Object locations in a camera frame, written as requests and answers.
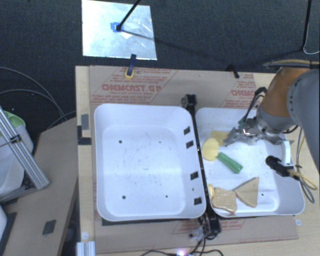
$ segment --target black carpet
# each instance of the black carpet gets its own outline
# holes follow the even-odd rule
[[[133,4],[134,0],[115,1]],[[319,61],[302,46],[306,0],[143,0],[150,5],[157,61],[138,60],[138,67],[240,72],[274,72],[271,60]],[[0,66],[40,82],[65,113],[75,110],[75,66],[126,66],[127,59],[82,56],[80,0],[1,0]],[[313,0],[307,50],[319,49],[320,0]],[[32,81],[0,70],[0,105],[22,117],[32,137],[59,118],[44,92]]]

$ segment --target yellow wire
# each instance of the yellow wire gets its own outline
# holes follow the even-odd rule
[[[305,136],[303,135],[303,138],[301,140],[301,144],[300,144],[300,148],[299,148],[299,152],[298,152],[298,158],[299,158],[299,162],[300,162],[300,152],[301,152],[301,148],[302,148],[302,145],[304,144],[305,142]],[[314,184],[309,178],[307,178],[306,176],[304,176],[302,173],[301,173],[301,169],[300,169],[300,173],[295,171],[294,172],[294,175],[295,176],[300,176],[301,177],[301,180],[304,182],[304,184],[311,190],[317,190],[318,187],[316,186],[316,184]]]

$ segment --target silver metal plate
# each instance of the silver metal plate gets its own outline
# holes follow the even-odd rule
[[[82,0],[83,55],[157,60],[150,6],[138,5],[122,26],[132,4]]]

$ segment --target black rod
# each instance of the black rod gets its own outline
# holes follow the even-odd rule
[[[130,11],[126,14],[126,16],[123,18],[121,23],[117,26],[115,26],[116,31],[121,31],[123,24],[126,22],[126,20],[129,18],[130,14],[134,11],[134,9],[137,7],[137,5],[140,3],[141,0],[137,0]]]
[[[306,41],[307,41],[309,18],[310,18],[310,10],[311,10],[311,2],[312,2],[312,0],[308,0],[308,6],[307,6],[307,8],[306,8],[306,16],[305,16],[305,24],[304,24],[304,32],[303,32],[303,40],[302,40],[301,50],[304,49],[305,44],[306,44]]]

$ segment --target dark fabric background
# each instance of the dark fabric background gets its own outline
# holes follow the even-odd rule
[[[114,1],[133,4],[134,0]],[[150,5],[157,61],[138,67],[274,72],[271,60],[319,61],[302,46],[306,0],[143,0]],[[307,49],[319,49],[320,0],[313,0]],[[126,66],[127,59],[82,56],[80,0],[1,0],[0,66],[23,72],[50,91],[65,113],[75,110],[75,66]],[[32,89],[26,78],[0,70],[0,92]],[[32,137],[59,117],[56,108],[25,92],[0,95],[0,105],[22,117]]]

